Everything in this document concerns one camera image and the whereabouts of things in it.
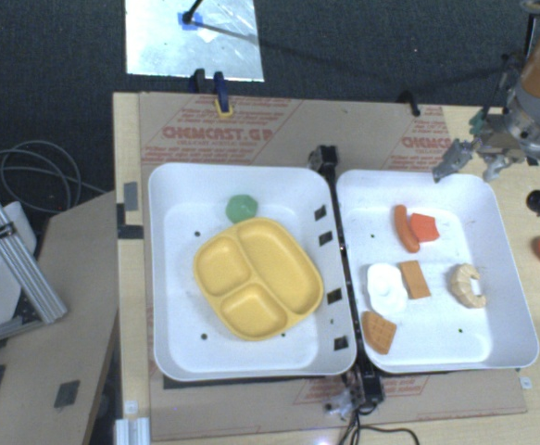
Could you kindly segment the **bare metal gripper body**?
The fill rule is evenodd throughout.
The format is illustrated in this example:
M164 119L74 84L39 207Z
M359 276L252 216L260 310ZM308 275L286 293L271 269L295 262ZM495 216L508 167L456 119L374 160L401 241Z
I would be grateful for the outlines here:
M540 125L528 118L489 115L475 139L482 155L502 155L514 162L540 162Z

